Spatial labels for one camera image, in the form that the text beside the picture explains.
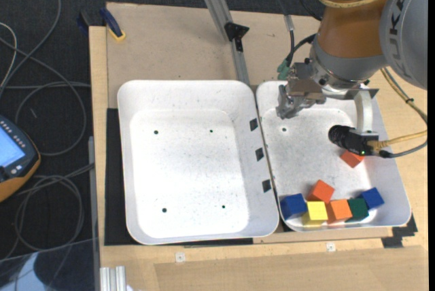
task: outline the display screen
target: display screen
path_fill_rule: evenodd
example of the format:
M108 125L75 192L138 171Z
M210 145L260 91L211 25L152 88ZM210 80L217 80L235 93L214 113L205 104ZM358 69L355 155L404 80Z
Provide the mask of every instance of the display screen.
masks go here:
M23 156L20 147L0 128L0 167L7 167Z

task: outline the wooden table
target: wooden table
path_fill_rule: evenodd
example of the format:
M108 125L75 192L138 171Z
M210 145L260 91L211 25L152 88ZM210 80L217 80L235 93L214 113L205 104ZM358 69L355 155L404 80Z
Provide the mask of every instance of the wooden table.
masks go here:
M231 49L216 31L208 10L109 3L126 32L116 42L105 27L90 28L90 66L102 267L126 267L134 290L427 290L428 154L427 148L397 159L418 232L403 237L404 247L385 249L381 237L391 228L361 228L304 233L282 232L254 239L252 245L104 246L106 111L116 108L119 86L131 79L235 79ZM250 27L243 38L252 86L276 80L276 68L290 40L276 14L232 12L235 23ZM296 42L316 32L318 22L295 16ZM308 56L309 46L295 61ZM398 78L424 110L427 92ZM386 84L380 73L370 82L380 88L377 101L390 138L425 128L420 117ZM406 145L393 147L395 152ZM327 252L334 242L335 252ZM185 262L176 262L183 252Z

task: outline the red block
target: red block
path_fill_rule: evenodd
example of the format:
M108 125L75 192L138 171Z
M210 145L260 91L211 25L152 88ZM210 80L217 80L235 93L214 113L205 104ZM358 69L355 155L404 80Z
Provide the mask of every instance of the red block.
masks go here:
M307 195L307 201L324 201L328 204L335 189L326 182L318 180Z

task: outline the blue block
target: blue block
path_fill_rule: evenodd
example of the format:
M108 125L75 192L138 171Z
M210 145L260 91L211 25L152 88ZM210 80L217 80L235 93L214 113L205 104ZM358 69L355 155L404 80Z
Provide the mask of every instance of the blue block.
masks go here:
M279 202L284 220L292 216L301 216L308 211L307 203L301 193L287 196Z
M367 208L369 210L384 204L384 201L376 187L364 191L358 196L358 198L364 199L366 201Z

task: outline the white tray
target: white tray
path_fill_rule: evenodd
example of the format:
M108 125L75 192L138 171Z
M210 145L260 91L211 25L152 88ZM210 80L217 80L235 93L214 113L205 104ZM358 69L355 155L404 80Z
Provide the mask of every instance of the white tray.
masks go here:
M288 120L275 111L278 106L278 87L284 81L265 82L257 88L258 113L271 166L277 196L308 195L311 186L322 179L335 188L332 199L349 199L361 191L377 187L385 204L370 210L369 216L357 223L303 226L301 218L285 223L293 230L343 229L369 226L401 226L409 221L411 207L400 177L396 161L367 156L351 168L339 156L343 149L331 143L328 131L335 124L356 125L355 103L327 99L323 105L304 109ZM373 130L380 139L387 139L376 99L373 102Z
M279 212L248 86L135 80L119 89L118 109L126 223L135 240L154 245L275 231Z

